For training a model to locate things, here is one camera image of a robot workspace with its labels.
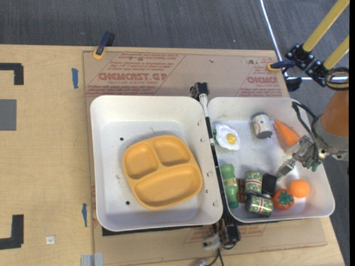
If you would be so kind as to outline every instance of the red tomato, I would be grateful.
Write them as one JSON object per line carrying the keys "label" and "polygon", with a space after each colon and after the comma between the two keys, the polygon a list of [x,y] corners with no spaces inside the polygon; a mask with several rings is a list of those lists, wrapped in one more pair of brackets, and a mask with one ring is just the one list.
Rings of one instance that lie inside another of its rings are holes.
{"label": "red tomato", "polygon": [[291,208],[295,202],[293,195],[286,189],[279,189],[272,196],[273,205],[277,209],[287,210]]}

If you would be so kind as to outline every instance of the wooden table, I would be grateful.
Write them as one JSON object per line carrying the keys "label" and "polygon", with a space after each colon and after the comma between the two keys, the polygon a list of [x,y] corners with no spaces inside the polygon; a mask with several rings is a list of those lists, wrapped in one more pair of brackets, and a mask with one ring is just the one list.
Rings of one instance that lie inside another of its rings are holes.
{"label": "wooden table", "polygon": [[[24,85],[14,85],[12,71],[0,71],[0,99],[17,100],[16,131],[0,131],[0,238],[11,236],[13,215],[24,215],[24,243],[20,248],[0,250],[0,265],[80,265],[82,254],[94,253],[83,75],[83,52],[93,49],[0,45],[1,63],[24,66]],[[223,54],[224,50],[210,52]],[[72,68],[78,70],[77,89],[73,89]],[[83,223],[83,204],[88,208],[87,226]],[[322,218],[320,224],[327,245],[226,255],[224,262],[344,265],[330,219]],[[51,235],[55,235],[55,243],[47,244],[46,237]],[[189,265],[193,260],[152,265]]]}

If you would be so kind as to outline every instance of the white plastic tub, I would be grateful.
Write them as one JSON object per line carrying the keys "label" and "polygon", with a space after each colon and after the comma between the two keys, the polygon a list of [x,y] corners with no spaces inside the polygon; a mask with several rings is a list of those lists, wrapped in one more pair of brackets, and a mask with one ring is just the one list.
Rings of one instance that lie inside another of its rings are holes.
{"label": "white plastic tub", "polygon": [[[189,97],[100,96],[90,107],[97,217],[111,231],[207,225],[223,212],[201,105]],[[134,197],[122,156],[128,146],[154,136],[185,141],[200,167],[202,190],[176,206],[150,210]]]}
{"label": "white plastic tub", "polygon": [[[208,104],[211,125],[224,123],[237,131],[241,148],[230,151],[216,145],[219,165],[231,163],[235,168],[236,178],[244,178],[249,170],[274,174],[289,158],[291,153],[281,147],[274,129],[274,120],[290,127],[298,136],[307,132],[299,122],[292,108],[293,99],[289,98],[214,98]],[[258,139],[252,125],[252,116],[264,112],[270,122],[273,134],[270,138]],[[304,122],[309,125],[307,114],[300,108]],[[320,164],[315,172],[305,169],[299,162],[286,176],[281,177],[277,189],[287,188],[291,181],[297,178],[306,180],[311,187],[310,193],[304,198],[295,198],[295,204],[288,210],[274,208],[269,217],[258,217],[245,211],[243,203],[236,209],[230,209],[231,214],[240,222],[256,223],[327,217],[335,208],[333,193],[330,188],[324,167]]]}

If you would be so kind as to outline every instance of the gray square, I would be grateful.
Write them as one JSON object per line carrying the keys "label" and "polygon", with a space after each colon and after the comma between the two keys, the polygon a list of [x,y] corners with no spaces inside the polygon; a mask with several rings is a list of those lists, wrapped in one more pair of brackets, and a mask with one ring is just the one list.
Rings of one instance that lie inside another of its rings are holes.
{"label": "gray square", "polygon": [[17,100],[0,99],[0,131],[16,131]]}

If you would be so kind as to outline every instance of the yellow bar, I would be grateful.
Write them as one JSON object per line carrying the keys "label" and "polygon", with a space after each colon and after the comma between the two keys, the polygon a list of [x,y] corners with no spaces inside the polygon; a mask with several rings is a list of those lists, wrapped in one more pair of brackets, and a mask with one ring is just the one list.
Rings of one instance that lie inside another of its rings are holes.
{"label": "yellow bar", "polygon": [[302,47],[306,52],[312,51],[312,49],[316,46],[316,44],[320,41],[320,39],[329,30],[329,28],[336,21],[336,19],[340,16],[340,14],[349,5],[349,2],[350,2],[350,0],[338,0],[335,3],[335,5],[332,7],[332,9],[328,12],[328,14],[323,18],[321,23],[315,29],[315,31],[311,34],[311,36],[303,44]]}
{"label": "yellow bar", "polygon": [[323,62],[323,66],[330,70],[332,69],[342,57],[349,51],[349,35],[343,42],[337,47],[336,50]]}

